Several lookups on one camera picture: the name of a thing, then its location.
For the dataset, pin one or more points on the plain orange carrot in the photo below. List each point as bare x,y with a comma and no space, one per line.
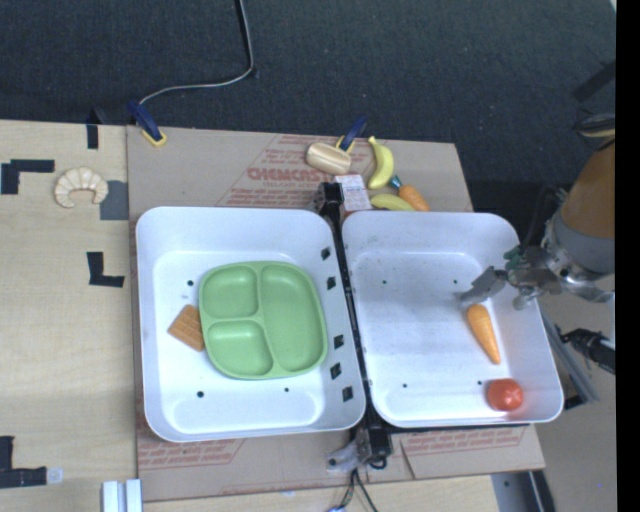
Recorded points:
484,330

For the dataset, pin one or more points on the brown cardboard board red print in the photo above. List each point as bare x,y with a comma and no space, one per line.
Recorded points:
200,170

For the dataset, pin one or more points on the white plastic tray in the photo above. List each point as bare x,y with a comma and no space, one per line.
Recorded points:
240,400
420,340

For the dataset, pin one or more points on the green divided plate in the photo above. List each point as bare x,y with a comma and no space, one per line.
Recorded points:
280,320

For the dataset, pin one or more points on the large yellow banana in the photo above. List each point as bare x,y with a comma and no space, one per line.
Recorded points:
382,167

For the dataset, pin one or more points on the beige croissant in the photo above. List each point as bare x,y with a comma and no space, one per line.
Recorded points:
80,182

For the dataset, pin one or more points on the red tomato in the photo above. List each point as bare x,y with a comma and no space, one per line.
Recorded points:
505,395

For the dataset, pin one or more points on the black cylinder on white bracket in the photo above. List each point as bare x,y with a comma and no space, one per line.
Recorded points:
592,347

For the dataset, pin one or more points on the orange waffle biscuit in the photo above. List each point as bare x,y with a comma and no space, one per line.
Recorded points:
186,327

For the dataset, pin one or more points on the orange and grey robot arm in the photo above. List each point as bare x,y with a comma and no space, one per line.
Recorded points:
590,200

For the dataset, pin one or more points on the beige bread bun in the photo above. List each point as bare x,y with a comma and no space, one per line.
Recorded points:
327,157

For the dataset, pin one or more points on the small yellow banana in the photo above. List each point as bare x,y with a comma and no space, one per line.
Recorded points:
392,202

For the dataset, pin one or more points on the orange carrot with green top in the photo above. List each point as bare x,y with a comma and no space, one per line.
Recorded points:
415,197

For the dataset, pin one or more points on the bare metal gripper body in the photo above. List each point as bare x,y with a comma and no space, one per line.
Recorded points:
542,274

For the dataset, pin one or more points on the white carton with red print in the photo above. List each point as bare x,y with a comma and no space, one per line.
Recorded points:
355,195

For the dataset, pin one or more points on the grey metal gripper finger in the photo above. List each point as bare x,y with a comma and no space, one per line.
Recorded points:
484,286
523,301

